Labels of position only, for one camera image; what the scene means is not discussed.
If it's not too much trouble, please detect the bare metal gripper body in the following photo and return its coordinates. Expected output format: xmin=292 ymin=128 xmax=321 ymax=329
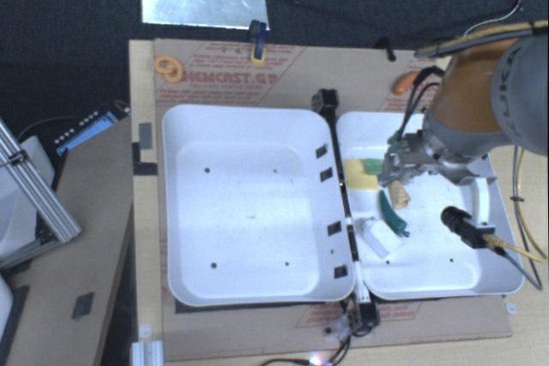
xmin=387 ymin=131 xmax=491 ymax=187

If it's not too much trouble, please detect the light green block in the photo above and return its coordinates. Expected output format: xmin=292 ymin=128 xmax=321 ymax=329
xmin=363 ymin=158 xmax=386 ymax=177

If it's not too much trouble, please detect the beige ice cream cone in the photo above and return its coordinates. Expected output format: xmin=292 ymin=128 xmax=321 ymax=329
xmin=389 ymin=179 xmax=411 ymax=212

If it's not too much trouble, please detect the yellow square sponge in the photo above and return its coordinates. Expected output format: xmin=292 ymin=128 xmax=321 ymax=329
xmin=342 ymin=158 xmax=381 ymax=191

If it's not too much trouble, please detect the thin black and white rod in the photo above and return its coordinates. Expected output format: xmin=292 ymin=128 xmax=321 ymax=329
xmin=326 ymin=110 xmax=371 ymax=306

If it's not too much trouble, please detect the white plastic bottle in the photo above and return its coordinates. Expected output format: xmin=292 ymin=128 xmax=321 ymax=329
xmin=359 ymin=216 xmax=402 ymax=259

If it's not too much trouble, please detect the white plastic tray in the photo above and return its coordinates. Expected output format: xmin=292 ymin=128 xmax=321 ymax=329
xmin=161 ymin=103 xmax=358 ymax=308
xmin=335 ymin=111 xmax=526 ymax=301

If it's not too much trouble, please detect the orange sausage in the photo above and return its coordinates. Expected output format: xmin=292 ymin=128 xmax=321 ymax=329
xmin=390 ymin=70 xmax=424 ymax=96

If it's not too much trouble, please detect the brown cardboard board red print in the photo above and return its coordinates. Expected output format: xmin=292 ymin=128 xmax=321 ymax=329
xmin=153 ymin=39 xmax=514 ymax=363

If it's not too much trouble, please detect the orange pretzel biscuit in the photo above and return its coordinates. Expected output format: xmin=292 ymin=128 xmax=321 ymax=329
xmin=154 ymin=55 xmax=185 ymax=84

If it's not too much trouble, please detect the black cylinder on white bracket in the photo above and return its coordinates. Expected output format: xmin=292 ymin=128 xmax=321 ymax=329
xmin=440 ymin=177 xmax=498 ymax=249

